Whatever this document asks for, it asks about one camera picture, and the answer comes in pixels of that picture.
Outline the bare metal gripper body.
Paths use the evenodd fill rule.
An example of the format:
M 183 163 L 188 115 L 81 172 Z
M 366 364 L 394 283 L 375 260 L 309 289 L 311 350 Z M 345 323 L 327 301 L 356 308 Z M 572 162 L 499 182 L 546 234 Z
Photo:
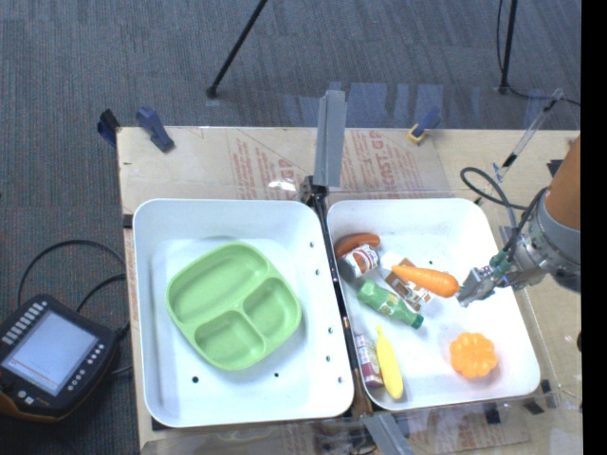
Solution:
M 497 287 L 523 289 L 541 282 L 546 272 L 535 262 L 524 235 L 509 240 L 491 259 L 491 278 Z

